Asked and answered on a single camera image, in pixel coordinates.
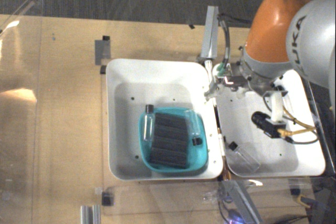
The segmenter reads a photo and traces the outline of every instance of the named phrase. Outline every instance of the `cable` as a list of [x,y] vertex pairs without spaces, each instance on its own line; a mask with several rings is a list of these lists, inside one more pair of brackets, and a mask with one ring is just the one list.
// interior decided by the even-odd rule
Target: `cable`
[[[270,112],[272,112],[272,109],[269,107],[269,105],[267,104],[267,102],[266,102],[266,98],[265,98],[265,96],[263,96],[262,97],[262,100],[264,101],[264,104],[265,104],[265,106],[266,106],[266,108],[270,111]],[[284,119],[286,119],[286,120],[288,120],[288,121],[291,121],[291,122],[293,122],[294,124],[299,124],[300,125],[300,121],[298,121],[298,120],[296,120],[294,117],[294,119],[291,119],[291,118],[289,118],[289,117],[286,117],[286,116],[282,116]],[[312,141],[308,141],[308,142],[296,142],[296,141],[294,141],[290,136],[286,136],[286,137],[283,137],[282,139],[283,140],[285,140],[286,142],[288,142],[288,143],[290,143],[290,144],[293,144],[293,145],[310,145],[310,144],[313,144],[313,143],[315,143],[315,142],[317,142],[318,140],[319,140],[319,138],[318,138],[318,135],[317,135],[317,133],[315,132],[315,131],[311,131],[315,136],[316,136],[316,139],[315,140],[312,140]]]
[[224,219],[224,221],[227,223],[227,224],[230,224],[230,222],[224,217],[224,214],[222,212],[222,209],[220,207],[220,201],[218,201],[218,208],[219,208],[219,213],[220,213],[220,216]]
[[277,132],[281,135],[281,137],[286,137],[286,136],[293,136],[293,135],[296,135],[296,134],[308,133],[308,132],[311,132],[311,131],[314,131],[314,130],[316,130],[315,127],[302,129],[302,130],[298,130],[298,131],[287,131],[285,129],[278,129]]
[[230,18],[232,20],[236,20],[237,22],[240,22],[240,23],[243,23],[243,24],[251,24],[252,21],[251,20],[247,20],[247,19],[241,19],[241,18],[237,18],[237,17],[233,17],[231,15],[228,15],[227,13],[221,13],[219,14],[219,17],[227,17],[227,18]]
[[284,109],[284,112],[293,120],[294,123],[297,123],[297,124],[301,125],[302,127],[307,128],[307,129],[309,129],[309,128],[315,128],[315,126],[311,126],[311,125],[305,124],[303,122],[300,122],[292,114],[290,114],[289,111],[284,106],[282,108]]
[[296,216],[296,217],[292,217],[292,218],[277,221],[274,224],[290,224],[290,223],[294,223],[298,220],[301,220],[303,218],[308,218],[308,216]]
[[227,63],[229,62],[229,58],[230,58],[230,33],[229,33],[229,28],[227,26],[227,23],[225,22],[225,18],[219,15],[218,20],[219,20],[219,24],[221,28],[224,31],[224,35],[225,35],[225,55],[222,60],[223,65],[221,66],[222,68],[221,72],[224,73],[226,70]]
[[285,138],[283,138],[283,140],[285,140],[286,142],[293,144],[293,145],[310,145],[310,144],[314,144],[315,142],[317,142],[319,139],[316,138],[315,140],[312,141],[308,141],[308,142],[296,142],[293,140],[292,137],[290,136],[286,136]]

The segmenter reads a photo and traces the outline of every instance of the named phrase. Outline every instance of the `table surface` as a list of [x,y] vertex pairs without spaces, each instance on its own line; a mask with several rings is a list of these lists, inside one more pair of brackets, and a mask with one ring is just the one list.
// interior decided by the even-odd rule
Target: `table surface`
[[[36,17],[29,20],[33,24]],[[13,218],[27,210],[32,211],[33,223],[78,223],[80,206],[100,203],[95,190],[112,187],[116,204],[102,210],[102,223],[220,223],[217,206],[200,199],[216,189],[217,182],[149,184],[123,182],[111,174],[106,87],[100,66],[94,63],[94,43],[102,36],[111,38],[112,58],[195,61],[204,26],[190,29],[188,25],[48,17],[39,22],[36,137],[31,148],[35,153],[26,163],[27,169],[34,170],[32,177],[24,180],[33,182],[33,201],[27,208],[12,208]],[[231,28],[230,34],[235,60],[248,29]],[[222,56],[221,30],[218,44]],[[274,179],[253,196],[259,212],[269,221],[305,214],[283,182]],[[278,184],[282,187],[274,190]]]

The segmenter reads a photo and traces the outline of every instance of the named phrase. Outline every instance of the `metal clamp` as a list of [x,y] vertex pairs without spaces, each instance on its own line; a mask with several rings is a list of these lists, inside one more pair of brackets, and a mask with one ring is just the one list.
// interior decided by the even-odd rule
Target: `metal clamp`
[[100,205],[80,207],[81,224],[101,224]]
[[218,38],[218,7],[208,6],[205,20],[205,30],[200,57],[202,59],[215,59],[217,57]]

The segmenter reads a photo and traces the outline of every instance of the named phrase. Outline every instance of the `clear plastic panel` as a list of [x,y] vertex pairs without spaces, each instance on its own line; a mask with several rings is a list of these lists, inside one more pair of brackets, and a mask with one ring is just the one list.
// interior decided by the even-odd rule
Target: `clear plastic panel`
[[27,0],[0,16],[0,223],[32,222],[42,13]]
[[[144,218],[148,223],[218,224],[275,224],[291,220],[308,224],[334,212],[330,201],[335,199],[335,194],[327,187],[332,185],[332,179],[313,180],[282,178],[114,186],[104,191],[105,195],[109,194],[112,206],[103,208],[102,220],[128,223],[132,218]],[[319,199],[318,193],[328,196]],[[249,216],[253,216],[254,222],[249,222]]]

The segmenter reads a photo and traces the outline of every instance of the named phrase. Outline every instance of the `black cable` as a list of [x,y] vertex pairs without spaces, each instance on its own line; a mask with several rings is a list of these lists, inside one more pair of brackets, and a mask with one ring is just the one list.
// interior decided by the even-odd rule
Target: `black cable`
[[220,216],[224,219],[224,221],[227,223],[227,224],[230,224],[230,222],[224,217],[224,214],[222,212],[222,209],[220,207],[220,201],[218,201],[218,208],[219,208],[219,213],[220,213]]
[[290,224],[290,223],[294,223],[296,221],[299,221],[303,218],[308,218],[308,216],[296,216],[296,217],[280,220],[278,222],[275,222],[274,224]]
[[296,142],[296,141],[293,140],[293,138],[286,136],[284,138],[284,140],[286,142],[290,143],[290,144],[293,144],[293,145],[310,145],[310,144],[313,144],[313,143],[317,142],[319,139],[316,138],[315,140],[308,141],[308,142]]
[[251,20],[246,20],[246,19],[241,19],[241,18],[237,18],[237,17],[233,17],[231,15],[228,15],[226,13],[221,13],[219,14],[219,17],[225,16],[227,18],[230,18],[232,20],[236,20],[237,22],[243,23],[243,24],[251,24],[252,21]]
[[226,66],[229,62],[229,58],[230,58],[230,33],[229,33],[228,25],[225,22],[224,16],[219,15],[218,20],[219,20],[219,24],[220,24],[221,28],[224,31],[224,35],[225,35],[225,54],[224,54],[224,57],[222,59],[223,69],[225,70]]

